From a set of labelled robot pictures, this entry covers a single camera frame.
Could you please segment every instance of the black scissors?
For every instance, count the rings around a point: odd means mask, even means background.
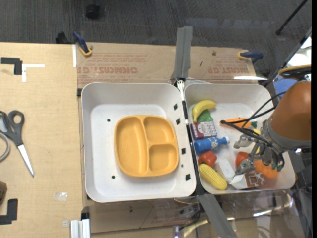
[[[14,121],[15,116],[20,117],[20,122]],[[31,176],[34,177],[31,162],[21,138],[22,126],[24,124],[24,114],[18,110],[13,110],[8,115],[5,112],[0,111],[0,118],[2,118],[5,127],[4,129],[0,128],[0,132],[13,140],[16,147],[19,149]]]

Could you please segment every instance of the yellow plate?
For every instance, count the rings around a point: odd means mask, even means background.
[[[179,162],[173,125],[158,116],[128,116],[115,127],[115,154],[122,171],[133,177],[162,176]]]

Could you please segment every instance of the toy water bottle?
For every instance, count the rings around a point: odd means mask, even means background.
[[[229,137],[217,138],[209,137],[201,140],[196,140],[194,143],[196,153],[204,153],[210,150],[216,150],[220,145],[229,144]]]

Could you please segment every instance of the black pole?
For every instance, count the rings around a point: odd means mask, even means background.
[[[302,1],[302,3],[297,7],[297,9],[290,15],[290,17],[285,21],[285,23],[275,32],[277,35],[281,33],[284,27],[288,24],[289,21],[295,16],[295,14],[303,7],[307,0]]]

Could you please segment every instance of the metal ring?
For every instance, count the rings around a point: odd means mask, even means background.
[[[9,139],[6,137],[6,135],[2,134],[1,132],[0,132],[0,137],[2,137],[4,139],[4,141],[6,142],[6,150],[0,156],[0,162],[1,162],[8,156],[8,154],[10,152],[10,142],[9,142]]]

